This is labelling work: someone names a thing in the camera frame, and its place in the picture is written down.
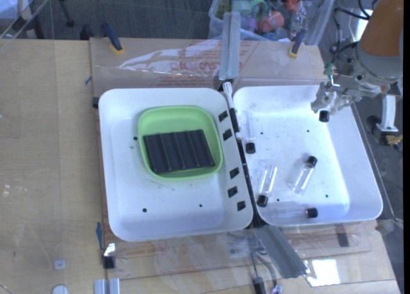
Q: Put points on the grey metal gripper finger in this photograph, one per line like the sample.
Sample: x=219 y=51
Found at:
x=342 y=102
x=322 y=99

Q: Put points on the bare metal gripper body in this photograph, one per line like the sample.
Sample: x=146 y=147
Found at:
x=355 y=83

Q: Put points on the clear bottle with black cap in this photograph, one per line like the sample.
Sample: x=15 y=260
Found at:
x=311 y=160
x=250 y=147
x=262 y=200
x=311 y=213
x=324 y=116

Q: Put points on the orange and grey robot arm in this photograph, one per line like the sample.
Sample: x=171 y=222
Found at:
x=382 y=23

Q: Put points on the white plastic tray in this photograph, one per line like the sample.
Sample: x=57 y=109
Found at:
x=179 y=203
x=301 y=139

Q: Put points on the clear plastic storage bin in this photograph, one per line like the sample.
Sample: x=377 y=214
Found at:
x=272 y=1

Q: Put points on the green plate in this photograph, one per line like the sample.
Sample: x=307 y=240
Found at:
x=176 y=119

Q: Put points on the black ridged tray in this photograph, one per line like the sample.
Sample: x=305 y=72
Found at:
x=179 y=151

